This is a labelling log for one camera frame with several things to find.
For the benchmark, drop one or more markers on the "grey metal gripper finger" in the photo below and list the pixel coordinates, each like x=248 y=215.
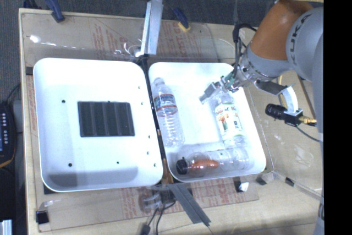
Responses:
x=214 y=87
x=204 y=98

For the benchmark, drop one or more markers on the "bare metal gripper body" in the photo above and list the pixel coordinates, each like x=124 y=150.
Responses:
x=242 y=78

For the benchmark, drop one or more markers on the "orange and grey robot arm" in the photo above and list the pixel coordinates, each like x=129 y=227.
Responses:
x=299 y=44

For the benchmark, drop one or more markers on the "white plastic tray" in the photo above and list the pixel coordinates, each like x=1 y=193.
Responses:
x=195 y=123
x=90 y=77

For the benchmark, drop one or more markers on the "clear bottle white orange label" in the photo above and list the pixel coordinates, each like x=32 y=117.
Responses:
x=229 y=118

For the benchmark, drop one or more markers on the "clear bottle blue red label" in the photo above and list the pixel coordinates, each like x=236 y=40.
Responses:
x=167 y=115

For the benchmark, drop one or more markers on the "clear bottle with black cap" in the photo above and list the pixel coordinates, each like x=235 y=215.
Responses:
x=203 y=164

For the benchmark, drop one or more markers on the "black ribbed rectangular pad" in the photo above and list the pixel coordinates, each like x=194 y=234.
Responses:
x=105 y=119

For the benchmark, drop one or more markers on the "brown cardboard board red print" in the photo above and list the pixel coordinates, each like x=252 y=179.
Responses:
x=82 y=206

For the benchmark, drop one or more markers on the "black cylinder on white bracket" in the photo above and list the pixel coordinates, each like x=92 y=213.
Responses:
x=292 y=115

